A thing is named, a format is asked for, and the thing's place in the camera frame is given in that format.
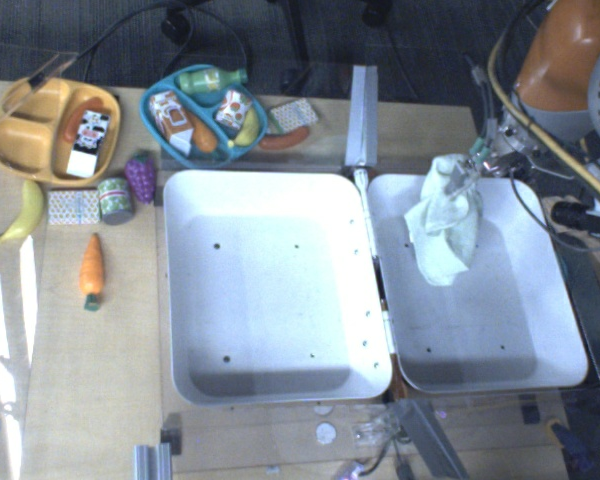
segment green bottle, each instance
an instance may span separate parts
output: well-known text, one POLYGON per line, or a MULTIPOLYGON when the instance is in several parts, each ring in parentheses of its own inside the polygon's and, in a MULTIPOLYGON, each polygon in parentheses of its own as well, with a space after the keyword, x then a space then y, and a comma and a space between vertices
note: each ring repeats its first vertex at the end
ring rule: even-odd
POLYGON ((189 95, 219 91, 229 84, 247 83, 247 71, 242 68, 235 71, 225 71, 219 68, 201 69, 182 73, 178 77, 177 83, 182 92, 189 95))

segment table surface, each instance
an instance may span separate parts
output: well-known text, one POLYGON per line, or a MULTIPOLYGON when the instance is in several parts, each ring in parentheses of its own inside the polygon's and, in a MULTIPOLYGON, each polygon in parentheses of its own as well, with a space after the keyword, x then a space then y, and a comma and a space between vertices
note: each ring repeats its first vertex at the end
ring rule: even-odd
MULTIPOLYGON (((8 85, 0 82, 0 96, 8 85)), ((157 159, 159 147, 138 115, 143 91, 110 90, 119 97, 122 112, 119 143, 108 170, 116 174, 137 150, 149 150, 157 159)), ((261 97, 265 106, 281 101, 261 97)), ((252 168, 288 167, 294 162, 305 167, 337 166, 337 157, 344 152, 349 104, 311 101, 323 119, 307 142, 272 156, 254 150, 252 168)), ((424 173, 433 156, 466 150, 475 139, 467 108, 381 103, 378 121, 379 166, 386 171, 400 166, 424 173)), ((248 168, 249 162, 247 156, 240 165, 248 168)), ((21 178, 0 169, 0 232, 19 210, 21 187, 21 178)), ((169 416, 163 408, 173 402, 165 363, 161 209, 137 204, 134 218, 121 226, 43 222, 33 233, 33 243, 39 309, 31 365, 20 290, 22 241, 0 246, 11 358, 0 363, 8 365, 16 397, 8 401, 0 393, 0 479, 9 478, 9 463, 17 465, 20 455, 25 479, 130 478, 133 447, 159 442, 169 416), (93 232, 101 237, 106 263, 102 307, 95 313, 82 310, 77 287, 82 254, 93 232)), ((559 449, 542 425, 522 424, 515 400, 451 398, 435 404, 447 435, 476 478, 567 478, 559 449)), ((539 406, 543 416, 563 415, 553 394, 540 397, 539 406)), ((322 409, 204 411, 184 406, 179 415, 191 426, 197 443, 186 457, 174 460, 181 471, 176 478, 331 478, 345 458, 377 454, 377 448, 353 447, 350 436, 351 422, 368 417, 364 411, 369 407, 322 409), (338 430, 331 448, 315 440, 315 427, 325 419, 338 430)), ((403 451, 417 478, 429 478, 413 445, 403 451)), ((385 461, 369 478, 395 478, 393 461, 385 461)))

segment towel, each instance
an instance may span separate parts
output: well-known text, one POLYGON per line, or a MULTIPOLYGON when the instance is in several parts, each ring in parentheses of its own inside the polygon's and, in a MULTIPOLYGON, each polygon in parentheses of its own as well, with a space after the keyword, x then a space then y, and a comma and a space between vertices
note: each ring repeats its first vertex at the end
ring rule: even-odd
POLYGON ((447 191, 452 174, 467 156, 452 154, 433 159, 420 202, 404 218, 414 246, 418 269, 433 286, 450 286, 466 272, 476 250, 482 217, 482 197, 475 182, 461 191, 447 191))

